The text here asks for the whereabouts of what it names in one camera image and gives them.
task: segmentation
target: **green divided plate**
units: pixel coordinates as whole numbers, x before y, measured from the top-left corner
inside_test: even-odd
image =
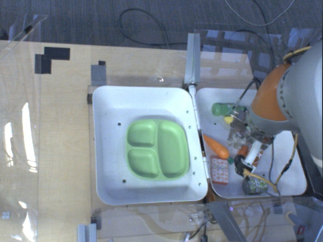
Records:
[[[189,167],[185,131],[173,121],[135,121],[127,129],[126,157],[128,168],[137,177],[150,180],[180,178]]]

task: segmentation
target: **table surface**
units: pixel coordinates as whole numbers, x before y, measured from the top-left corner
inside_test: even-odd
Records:
[[[40,106],[39,116],[37,116],[39,118],[38,179],[34,183],[23,186],[20,193],[29,193],[31,190],[38,193],[36,215],[39,242],[71,242],[77,240],[77,225],[89,224],[92,214],[87,104],[88,86],[91,85],[91,65],[97,65],[98,61],[106,62],[107,83],[110,85],[154,86],[160,85],[158,81],[160,82],[162,77],[165,85],[177,86],[184,76],[186,52],[22,42],[2,60],[4,64],[0,65],[0,70],[7,71],[8,65],[13,64],[10,67],[33,71],[34,55],[43,54],[45,47],[70,48],[70,59],[52,60],[51,74],[34,74],[31,77],[32,82],[28,78],[22,79],[15,87],[16,92],[19,87],[23,91],[32,90],[30,96]],[[206,75],[207,81],[202,83],[201,87],[207,86],[207,82],[216,80],[217,87],[244,88],[252,78],[250,66],[245,62],[244,55],[203,52],[201,72]],[[14,94],[15,91],[7,93],[8,96]],[[1,182],[0,191],[4,191],[5,188],[11,189],[14,184],[23,182],[25,178],[22,173],[15,180],[8,180],[6,184]],[[6,195],[0,195],[0,209],[10,210],[10,206],[5,208],[2,204],[3,197]],[[107,207],[106,209],[116,214],[119,208]],[[121,223],[122,221],[127,223],[126,219],[118,218]],[[149,228],[148,222],[149,220],[143,223]],[[10,220],[0,220],[1,241],[13,241],[11,240],[14,234],[13,226],[16,224]],[[285,226],[281,225],[279,232],[275,232],[277,227],[269,225],[267,231],[272,231],[271,239],[295,240],[293,227],[287,224]],[[150,228],[150,233],[147,234],[138,232],[139,236],[114,237],[114,241],[178,241],[182,236],[182,232],[155,236],[151,234],[153,232],[151,230],[153,229]],[[212,228],[208,234],[211,241],[223,241],[225,238],[219,226]],[[106,242],[107,237],[98,241]]]

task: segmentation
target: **yellow cable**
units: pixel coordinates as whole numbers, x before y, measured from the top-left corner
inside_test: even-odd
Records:
[[[284,63],[287,63],[287,59],[290,58],[290,57],[293,57],[293,56],[297,56],[297,54],[300,54],[300,53],[303,53],[307,50],[309,50],[311,48],[311,46],[306,46],[306,47],[302,47],[298,50],[295,50],[293,52],[290,52],[288,54],[286,54],[284,57],[283,57],[283,61]]]
[[[254,174],[254,173],[251,173],[246,168],[243,169],[243,175],[244,176],[252,176],[252,177],[255,177],[255,178],[259,179],[259,180],[262,180],[262,181],[266,182],[268,185],[270,185],[274,189],[275,193],[278,193],[277,187],[272,182],[270,182],[269,180],[263,178],[262,176]]]
[[[293,147],[292,156],[291,156],[291,158],[289,159],[289,161],[288,161],[288,162],[291,162],[291,161],[293,160],[294,156],[295,156],[297,143],[298,143],[298,134],[296,133],[296,134],[295,134],[295,139],[294,139],[294,147]],[[277,185],[277,184],[278,184],[278,182],[279,182],[279,180],[281,179],[281,177],[282,177],[282,175],[283,175],[283,174],[284,174],[284,172],[283,172],[283,171],[279,174],[278,178],[276,179],[275,185]]]

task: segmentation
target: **red and white box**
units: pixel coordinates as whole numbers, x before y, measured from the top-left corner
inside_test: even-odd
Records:
[[[213,183],[227,185],[229,183],[228,161],[211,158],[211,179]]]

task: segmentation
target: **green bottle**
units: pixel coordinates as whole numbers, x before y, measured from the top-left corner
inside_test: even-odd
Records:
[[[212,114],[215,116],[229,116],[232,113],[233,105],[233,103],[214,103],[212,106]],[[236,111],[244,111],[246,109],[244,106],[237,106],[235,108]]]

